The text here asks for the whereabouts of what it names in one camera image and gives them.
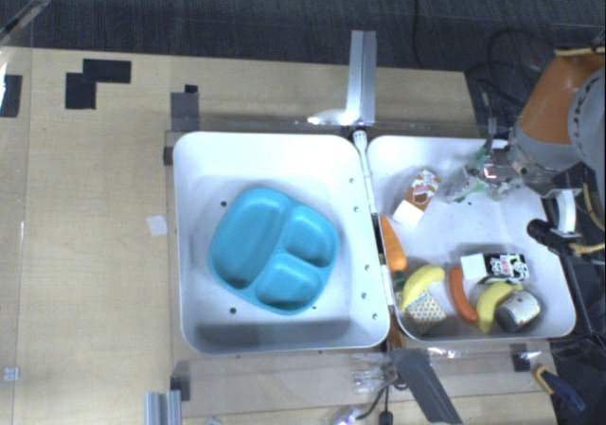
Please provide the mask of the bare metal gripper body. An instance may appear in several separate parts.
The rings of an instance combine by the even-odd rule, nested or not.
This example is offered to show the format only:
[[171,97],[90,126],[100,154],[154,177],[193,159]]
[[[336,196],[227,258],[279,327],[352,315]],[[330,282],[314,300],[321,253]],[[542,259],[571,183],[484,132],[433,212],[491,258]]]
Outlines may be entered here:
[[504,149],[480,148],[449,180],[446,201],[462,203],[473,193],[484,192],[495,201],[523,187],[520,174],[509,164]]

